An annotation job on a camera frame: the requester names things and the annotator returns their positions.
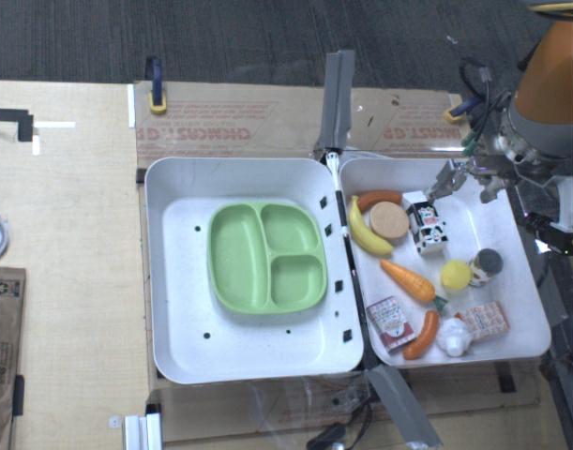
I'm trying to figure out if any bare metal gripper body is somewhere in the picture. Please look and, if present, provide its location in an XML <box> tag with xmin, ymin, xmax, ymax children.
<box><xmin>466</xmin><ymin>127</ymin><xmax>572</xmax><ymax>189</ymax></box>

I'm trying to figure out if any white cow print milk carton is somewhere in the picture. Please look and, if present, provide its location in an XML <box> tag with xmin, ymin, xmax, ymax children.
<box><xmin>401</xmin><ymin>190</ymin><xmax>449</xmax><ymax>257</ymax></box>

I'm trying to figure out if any orange sausage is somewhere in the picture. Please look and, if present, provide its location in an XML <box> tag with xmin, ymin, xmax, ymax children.
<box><xmin>402</xmin><ymin>309</ymin><xmax>441</xmax><ymax>361</ymax></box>
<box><xmin>356</xmin><ymin>189</ymin><xmax>404</xmax><ymax>213</ymax></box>

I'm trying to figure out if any tan round biscuit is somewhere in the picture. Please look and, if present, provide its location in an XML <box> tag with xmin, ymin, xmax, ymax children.
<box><xmin>369</xmin><ymin>201</ymin><xmax>411</xmax><ymax>240</ymax></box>

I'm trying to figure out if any small can with grey lid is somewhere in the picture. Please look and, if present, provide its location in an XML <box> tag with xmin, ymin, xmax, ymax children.
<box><xmin>468</xmin><ymin>247</ymin><xmax>505</xmax><ymax>289</ymax></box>

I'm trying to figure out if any yellow ball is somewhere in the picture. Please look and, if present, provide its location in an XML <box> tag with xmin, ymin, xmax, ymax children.
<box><xmin>439</xmin><ymin>259</ymin><xmax>473</xmax><ymax>293</ymax></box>

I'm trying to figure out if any yellow banana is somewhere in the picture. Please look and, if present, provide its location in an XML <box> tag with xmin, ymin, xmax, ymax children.
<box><xmin>347</xmin><ymin>195</ymin><xmax>395</xmax><ymax>257</ymax></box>

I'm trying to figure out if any orange carrot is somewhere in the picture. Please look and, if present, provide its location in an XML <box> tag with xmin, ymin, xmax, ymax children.
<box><xmin>379</xmin><ymin>258</ymin><xmax>449</xmax><ymax>311</ymax></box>

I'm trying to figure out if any white plastic tray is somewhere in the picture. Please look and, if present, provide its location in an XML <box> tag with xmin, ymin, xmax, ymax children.
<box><xmin>338</xmin><ymin>157</ymin><xmax>553</xmax><ymax>370</ymax></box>
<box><xmin>143</xmin><ymin>157</ymin><xmax>366</xmax><ymax>386</ymax></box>

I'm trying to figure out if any orange and white packet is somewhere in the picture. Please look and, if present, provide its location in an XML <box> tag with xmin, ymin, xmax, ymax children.
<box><xmin>454</xmin><ymin>300</ymin><xmax>511</xmax><ymax>342</ymax></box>

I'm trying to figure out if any red and white carton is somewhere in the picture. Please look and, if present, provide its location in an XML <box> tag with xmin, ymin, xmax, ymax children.
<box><xmin>365</xmin><ymin>295</ymin><xmax>417</xmax><ymax>353</ymax></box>

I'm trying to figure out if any green divided plate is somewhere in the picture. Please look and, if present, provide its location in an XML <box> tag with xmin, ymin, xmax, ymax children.
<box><xmin>206</xmin><ymin>201</ymin><xmax>329</xmax><ymax>316</ymax></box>

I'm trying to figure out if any brown cardboard board red print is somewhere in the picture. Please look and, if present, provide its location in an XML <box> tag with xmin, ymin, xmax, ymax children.
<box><xmin>133</xmin><ymin>81</ymin><xmax>543</xmax><ymax>443</ymax></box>

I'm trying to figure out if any brown paper bag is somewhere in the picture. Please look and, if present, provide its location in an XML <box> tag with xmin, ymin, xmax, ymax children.
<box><xmin>0</xmin><ymin>265</ymin><xmax>27</xmax><ymax>450</ymax></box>

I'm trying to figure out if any black cylinder on white bracket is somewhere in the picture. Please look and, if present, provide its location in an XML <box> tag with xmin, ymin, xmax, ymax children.
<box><xmin>523</xmin><ymin>174</ymin><xmax>573</xmax><ymax>257</ymax></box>

